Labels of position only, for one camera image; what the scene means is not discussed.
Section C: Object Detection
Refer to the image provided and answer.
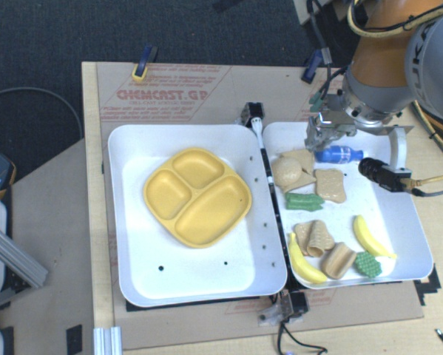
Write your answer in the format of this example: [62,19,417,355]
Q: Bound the green broccoli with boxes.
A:
[354,251,384,278]

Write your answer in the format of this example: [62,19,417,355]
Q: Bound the black block with thin wires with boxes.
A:
[257,290,310,326]
[239,101,265,126]

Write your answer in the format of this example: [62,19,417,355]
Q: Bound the yellow banana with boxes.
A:
[353,214,398,260]
[287,231,328,285]

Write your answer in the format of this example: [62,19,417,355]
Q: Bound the yellow divided plate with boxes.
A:
[143,146,253,249]

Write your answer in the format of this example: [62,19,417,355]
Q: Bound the thin black and white rod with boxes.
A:
[251,117,294,294]

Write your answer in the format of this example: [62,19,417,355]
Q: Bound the blue plastic bottle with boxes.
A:
[314,145,365,164]

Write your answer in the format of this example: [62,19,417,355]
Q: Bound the tan folded waffle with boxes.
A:
[294,220,336,258]

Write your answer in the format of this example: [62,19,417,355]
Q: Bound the beige toast slice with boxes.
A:
[314,168,348,204]

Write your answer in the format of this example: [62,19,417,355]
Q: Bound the white plastic tray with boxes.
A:
[261,121,435,290]
[107,124,289,308]

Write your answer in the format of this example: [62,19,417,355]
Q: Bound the brown cardboard board red print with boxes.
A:
[95,61,426,351]

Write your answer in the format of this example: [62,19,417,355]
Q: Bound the tan hot dog bun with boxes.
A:
[319,242,357,280]

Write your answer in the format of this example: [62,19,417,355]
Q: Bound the green bean pods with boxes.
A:
[284,192,325,212]

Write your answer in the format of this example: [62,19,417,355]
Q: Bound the black cylinder on white bracket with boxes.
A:
[357,124,416,194]

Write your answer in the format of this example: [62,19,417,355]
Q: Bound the beige round bread bun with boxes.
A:
[271,155,303,186]

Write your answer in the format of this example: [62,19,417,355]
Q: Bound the tan triangular bread slice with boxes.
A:
[280,170,317,195]
[282,148,316,174]

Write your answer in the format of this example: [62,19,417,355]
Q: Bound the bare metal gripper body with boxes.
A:
[317,91,386,137]

